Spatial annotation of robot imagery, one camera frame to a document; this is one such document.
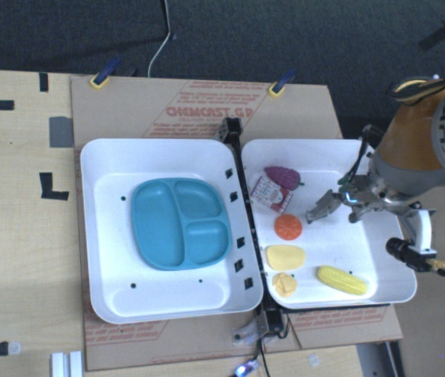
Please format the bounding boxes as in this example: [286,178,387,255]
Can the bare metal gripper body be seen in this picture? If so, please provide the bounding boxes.
[338,173,423,224]

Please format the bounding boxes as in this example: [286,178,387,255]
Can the purple grapes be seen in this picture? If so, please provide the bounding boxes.
[264,166,305,192]

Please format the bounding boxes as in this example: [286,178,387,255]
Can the red and white packet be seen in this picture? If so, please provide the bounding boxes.
[249,175,294,214]

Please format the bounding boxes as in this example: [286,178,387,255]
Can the yellow flat oval slice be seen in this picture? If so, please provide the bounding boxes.
[265,243,307,273]

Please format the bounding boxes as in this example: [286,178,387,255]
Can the brown cardboard board, red print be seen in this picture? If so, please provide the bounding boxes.
[70,75,404,372]

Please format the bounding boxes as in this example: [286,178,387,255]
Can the black cylinder on white bracket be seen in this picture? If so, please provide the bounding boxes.
[385,208,439,273]

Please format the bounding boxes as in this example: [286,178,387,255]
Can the white plastic tray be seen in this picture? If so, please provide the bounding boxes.
[79,137,264,325]
[241,138,418,311]

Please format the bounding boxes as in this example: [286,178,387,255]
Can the small yellow lumpy pastry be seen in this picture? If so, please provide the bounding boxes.
[272,272,298,299]

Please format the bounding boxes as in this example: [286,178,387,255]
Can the orange round fruit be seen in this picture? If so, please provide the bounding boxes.
[273,213,304,242]

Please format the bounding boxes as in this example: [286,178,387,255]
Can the black block with thin wires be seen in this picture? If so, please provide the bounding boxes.
[217,117,244,145]
[263,306,286,335]

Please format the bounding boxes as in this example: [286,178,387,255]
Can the blue divided plate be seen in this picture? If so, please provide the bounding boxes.
[130,177,233,272]

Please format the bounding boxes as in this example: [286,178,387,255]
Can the yellow corn cob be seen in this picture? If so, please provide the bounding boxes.
[316,265,369,296]

